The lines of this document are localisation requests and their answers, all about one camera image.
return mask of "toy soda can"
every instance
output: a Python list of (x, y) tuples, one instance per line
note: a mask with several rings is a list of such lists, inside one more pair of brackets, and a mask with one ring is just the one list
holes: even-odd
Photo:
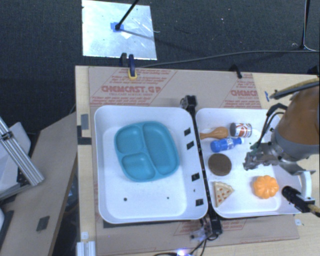
[(252, 126), (250, 123), (233, 122), (230, 125), (230, 135), (232, 137), (250, 137), (252, 133)]

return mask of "chocolate cookie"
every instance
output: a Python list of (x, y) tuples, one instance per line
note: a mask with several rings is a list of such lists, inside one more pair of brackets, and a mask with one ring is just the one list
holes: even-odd
[(231, 171), (231, 161), (225, 154), (216, 153), (209, 157), (209, 169), (217, 176), (225, 176)]

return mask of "black floor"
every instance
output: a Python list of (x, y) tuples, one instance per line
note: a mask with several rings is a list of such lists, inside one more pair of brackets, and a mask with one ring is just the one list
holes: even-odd
[[(132, 3), (133, 0), (107, 1)], [(304, 0), (140, 0), (149, 5), (158, 61), (243, 51), (299, 50)], [(306, 44), (319, 50), (320, 1), (310, 1)], [(82, 55), (81, 0), (0, 1), (0, 116), (35, 133), (67, 116), (75, 104), (75, 66), (117, 66)], [(250, 53), (158, 68), (305, 74), (319, 53)]]

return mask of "toy pumpkin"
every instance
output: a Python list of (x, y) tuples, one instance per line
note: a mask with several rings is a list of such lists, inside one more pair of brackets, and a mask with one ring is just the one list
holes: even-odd
[(279, 190), (279, 185), (275, 178), (269, 175), (259, 176), (253, 183), (254, 194), (260, 198), (268, 199), (273, 197)]

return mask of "metal rod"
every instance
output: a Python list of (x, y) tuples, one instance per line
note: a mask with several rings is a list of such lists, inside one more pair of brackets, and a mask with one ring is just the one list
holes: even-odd
[[(9, 131), (10, 130), (8, 126), (0, 117), (0, 133), (4, 135)], [(25, 178), (30, 182), (32, 186), (37, 185), (45, 179), (35, 167), (35, 165), (31, 162), (29, 156), (20, 147), (18, 141), (14, 136), (7, 139), (0, 139), (0, 142), (3, 145), (4, 149), (10, 155), (10, 157), (21, 169), (22, 173), (25, 175)]]
[(120, 30), (120, 27), (122, 25), (122, 23), (125, 21), (125, 19), (127, 18), (127, 16), (131, 13), (132, 9), (136, 6), (136, 4), (139, 2), (139, 0), (135, 0), (133, 2), (133, 4), (131, 5), (131, 7), (129, 8), (129, 10), (125, 13), (125, 15), (123, 16), (123, 18), (120, 20), (120, 22), (115, 25), (115, 30)]
[(304, 3), (304, 22), (303, 22), (303, 31), (302, 31), (302, 39), (300, 48), (304, 50), (309, 50), (315, 52), (316, 50), (310, 49), (306, 46), (306, 31), (309, 17), (309, 8), (310, 8), (310, 0), (305, 0)]
[(30, 188), (31, 185), (26, 184), (24, 186), (20, 186), (20, 184), (16, 184), (10, 188), (8, 188), (7, 190), (3, 191), (2, 193), (0, 193), (0, 200), (4, 200), (7, 199), (15, 194), (18, 194), (22, 191), (25, 191), (26, 189)]

